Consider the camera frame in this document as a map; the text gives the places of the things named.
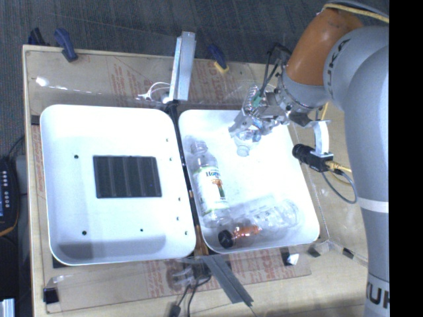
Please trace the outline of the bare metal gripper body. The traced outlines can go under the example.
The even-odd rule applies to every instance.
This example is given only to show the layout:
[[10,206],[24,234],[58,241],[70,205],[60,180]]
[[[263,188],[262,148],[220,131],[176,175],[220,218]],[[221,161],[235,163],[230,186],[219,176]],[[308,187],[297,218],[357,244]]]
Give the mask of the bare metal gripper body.
[[261,120],[293,122],[305,127],[311,120],[311,106],[301,103],[287,91],[258,93],[251,101],[252,114]]

